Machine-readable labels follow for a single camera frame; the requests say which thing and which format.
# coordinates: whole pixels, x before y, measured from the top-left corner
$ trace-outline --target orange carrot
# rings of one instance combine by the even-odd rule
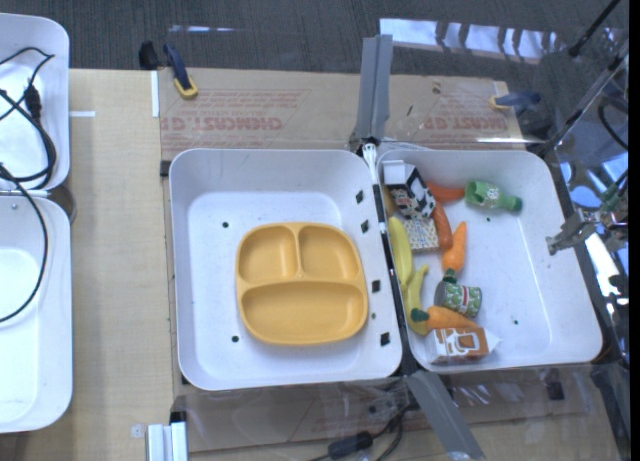
[[[456,201],[460,198],[464,198],[464,187],[460,189],[451,189],[449,187],[442,187],[434,182],[425,182],[431,194],[440,203],[447,203],[449,201]]]
[[[440,244],[442,249],[449,249],[453,246],[453,234],[451,233],[451,225],[449,224],[447,213],[439,201],[436,201],[436,206],[431,213],[431,217],[436,225],[438,244]]]
[[[416,323],[425,323],[429,330],[441,328],[477,328],[478,325],[460,312],[444,306],[433,305],[424,312],[418,308],[411,310],[411,319]]]
[[[464,265],[466,244],[467,222],[462,221],[453,232],[453,245],[442,254],[442,270],[445,273],[447,269],[460,272]]]

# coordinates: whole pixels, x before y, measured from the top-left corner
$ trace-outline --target white tray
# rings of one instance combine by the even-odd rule
[[[482,289],[477,323],[502,340],[486,358],[464,365],[428,363],[424,337],[409,330],[411,350],[428,370],[442,373],[591,361],[602,336],[575,252],[551,256],[545,237],[564,216],[549,169],[525,151],[392,150],[380,157],[404,160],[425,181],[461,188],[490,181],[519,196],[519,213],[487,211],[464,200],[445,204],[452,230],[467,221],[466,262],[458,282]],[[423,307],[433,304],[442,279],[440,253],[414,255],[414,267],[430,267],[422,286]]]
[[[402,346],[371,176],[362,159],[339,150],[194,149],[174,159],[169,181],[178,357],[194,386],[225,390],[375,379],[397,369]],[[238,243],[258,225],[286,221],[325,223],[354,241],[369,319],[353,337],[275,346],[245,329],[235,294]],[[365,221],[369,229],[363,233]],[[380,282],[377,292],[374,281]]]
[[[33,301],[0,323],[0,433],[57,420],[72,394],[69,220],[55,203],[34,198],[49,235],[49,256]],[[26,198],[0,197],[0,316],[25,301],[37,280],[43,234]]]
[[[0,61],[25,47],[55,55],[41,67],[34,81],[42,102],[42,125],[56,146],[57,160],[47,184],[53,189],[69,173],[69,37],[62,26],[47,18],[0,13]],[[0,66],[0,88],[14,100],[19,99],[43,59],[38,52],[29,51]],[[0,115],[10,108],[0,97]],[[0,121],[0,154],[14,176],[35,174],[47,164],[39,134],[16,111]],[[29,182],[25,187],[33,188],[40,181]],[[13,187],[0,179],[0,190]]]

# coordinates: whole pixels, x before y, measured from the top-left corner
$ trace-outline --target table surface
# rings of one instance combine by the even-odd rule
[[[150,73],[70,72],[74,391],[51,426],[16,435],[15,459],[143,460],[144,429],[174,402],[165,196]],[[617,459],[600,393],[584,413],[476,424],[487,459]],[[397,459],[448,459],[431,430]],[[308,459],[318,445],[194,454],[193,459]]]

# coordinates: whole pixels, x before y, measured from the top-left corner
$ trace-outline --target yellow banana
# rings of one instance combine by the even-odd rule
[[[393,265],[396,268],[396,276],[400,282],[400,289],[404,293],[413,274],[413,253],[409,237],[398,218],[390,217],[389,241],[391,242],[391,252],[393,254]]]
[[[411,319],[411,310],[417,308],[422,311],[422,301],[420,300],[420,291],[422,290],[422,280],[424,280],[425,274],[429,270],[428,265],[423,265],[416,272],[413,273],[409,280],[407,290],[402,292],[402,304],[404,306],[404,315],[407,319],[409,327],[418,333],[418,335],[426,335],[429,333],[429,328],[426,322],[414,322]]]

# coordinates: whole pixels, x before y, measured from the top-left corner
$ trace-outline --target yellow divided plate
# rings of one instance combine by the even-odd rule
[[[320,223],[272,223],[249,231],[236,256],[242,321],[280,345],[337,342],[364,325],[367,291],[353,241]]]

